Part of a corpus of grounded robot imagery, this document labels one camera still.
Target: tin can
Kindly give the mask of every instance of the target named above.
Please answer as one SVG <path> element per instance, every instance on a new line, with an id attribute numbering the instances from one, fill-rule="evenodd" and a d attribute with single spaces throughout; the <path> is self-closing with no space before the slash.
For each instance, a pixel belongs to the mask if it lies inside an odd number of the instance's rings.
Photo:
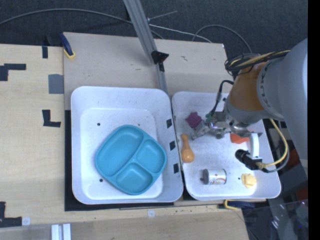
<path id="1" fill-rule="evenodd" d="M 227 174 L 224 169 L 208 170 L 202 172 L 203 183 L 206 185 L 223 185 L 226 184 Z"/>

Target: black clamp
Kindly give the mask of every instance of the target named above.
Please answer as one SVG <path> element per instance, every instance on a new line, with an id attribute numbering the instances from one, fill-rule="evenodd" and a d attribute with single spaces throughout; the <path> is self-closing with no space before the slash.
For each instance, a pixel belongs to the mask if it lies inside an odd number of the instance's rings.
<path id="1" fill-rule="evenodd" d="M 151 53 L 153 62 L 159 65 L 159 70 L 165 72 L 164 61 L 169 57 L 169 54 L 154 50 Z"/>
<path id="2" fill-rule="evenodd" d="M 22 226 L 22 217 L 5 218 L 6 202 L 0 202 L 0 228 Z"/>

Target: metal bar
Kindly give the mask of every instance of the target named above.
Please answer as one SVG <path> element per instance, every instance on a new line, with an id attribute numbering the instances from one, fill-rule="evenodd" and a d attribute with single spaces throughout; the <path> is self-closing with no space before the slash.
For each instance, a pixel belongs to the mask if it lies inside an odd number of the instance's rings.
<path id="1" fill-rule="evenodd" d="M 147 17 L 144 13 L 140 0 L 123 0 L 124 5 L 130 15 L 135 32 L 140 40 L 144 53 L 150 63 L 154 64 L 152 52 L 157 51 L 157 47 L 148 25 Z M 158 85 L 161 90 L 168 93 L 165 72 L 161 71 L 160 65 L 155 65 Z"/>

